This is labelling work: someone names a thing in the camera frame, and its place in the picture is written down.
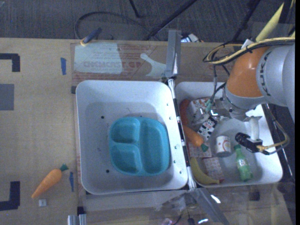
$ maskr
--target blue tape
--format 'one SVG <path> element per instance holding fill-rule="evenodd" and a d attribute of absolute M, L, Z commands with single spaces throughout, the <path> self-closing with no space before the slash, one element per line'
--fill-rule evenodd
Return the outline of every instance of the blue tape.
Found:
<path fill-rule="evenodd" d="M 72 192 L 74 192 L 74 176 L 72 172 L 70 172 L 69 180 L 70 180 Z"/>
<path fill-rule="evenodd" d="M 60 58 L 60 63 L 61 63 L 61 71 L 63 75 L 67 74 L 67 60 L 64 58 Z"/>

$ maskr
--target toy banana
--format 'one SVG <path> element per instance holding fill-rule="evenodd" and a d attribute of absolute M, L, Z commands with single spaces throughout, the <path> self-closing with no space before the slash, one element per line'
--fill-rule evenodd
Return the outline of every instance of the toy banana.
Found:
<path fill-rule="evenodd" d="M 220 184 L 219 180 L 212 179 L 211 177 L 206 175 L 201 170 L 201 168 L 199 167 L 199 164 L 197 162 L 197 159 L 195 157 L 190 158 L 190 164 L 191 164 L 191 168 L 192 168 L 194 178 L 198 183 L 205 184 L 205 185 L 214 184 L 214 183 Z"/>

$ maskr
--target white cup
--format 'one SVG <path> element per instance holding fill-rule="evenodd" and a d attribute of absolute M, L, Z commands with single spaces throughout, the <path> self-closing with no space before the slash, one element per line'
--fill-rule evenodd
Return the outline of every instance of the white cup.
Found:
<path fill-rule="evenodd" d="M 218 157 L 227 157 L 231 155 L 229 136 L 222 135 L 216 138 L 215 152 Z"/>

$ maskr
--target gray square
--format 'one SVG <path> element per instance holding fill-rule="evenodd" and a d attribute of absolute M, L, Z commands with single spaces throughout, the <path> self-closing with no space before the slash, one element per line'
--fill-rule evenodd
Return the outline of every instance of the gray square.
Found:
<path fill-rule="evenodd" d="M 15 85 L 0 84 L 0 110 L 14 109 Z"/>

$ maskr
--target sink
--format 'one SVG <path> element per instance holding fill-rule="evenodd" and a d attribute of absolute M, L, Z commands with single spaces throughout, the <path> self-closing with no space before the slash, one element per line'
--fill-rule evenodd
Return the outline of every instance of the sink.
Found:
<path fill-rule="evenodd" d="M 162 82 L 86 80 L 76 88 L 81 179 L 94 195 L 176 190 L 188 181 L 171 90 Z M 153 176 L 121 173 L 111 163 L 109 131 L 124 117 L 149 118 L 167 130 L 167 169 Z"/>
<path fill-rule="evenodd" d="M 210 97 L 213 93 L 213 85 L 211 82 L 181 82 L 175 87 L 175 92 L 178 100 L 178 104 L 183 99 L 195 100 L 198 98 Z M 222 91 L 219 91 L 215 98 L 220 98 Z M 268 146 L 273 144 L 272 136 L 263 112 L 261 105 L 257 106 L 255 110 L 251 110 L 246 113 L 247 116 L 261 116 L 259 119 L 259 131 L 260 139 L 263 140 L 263 145 Z M 249 122 L 242 122 L 237 119 L 224 119 L 221 120 L 212 132 L 208 143 L 213 151 L 216 138 L 220 135 L 227 135 L 230 138 L 232 151 L 234 145 L 237 144 L 235 141 L 235 135 L 238 132 L 250 134 Z M 235 164 L 235 152 L 228 157 L 218 157 L 219 163 L 222 168 L 225 180 L 219 185 L 204 185 L 203 187 L 228 187 L 228 186 L 243 186 L 243 185 L 258 185 L 275 183 L 281 180 L 283 176 L 282 166 L 277 153 L 272 155 L 264 155 L 262 153 L 251 153 L 242 147 L 242 152 L 246 156 L 251 171 L 254 175 L 253 179 L 242 182 L 240 181 L 239 174 Z"/>

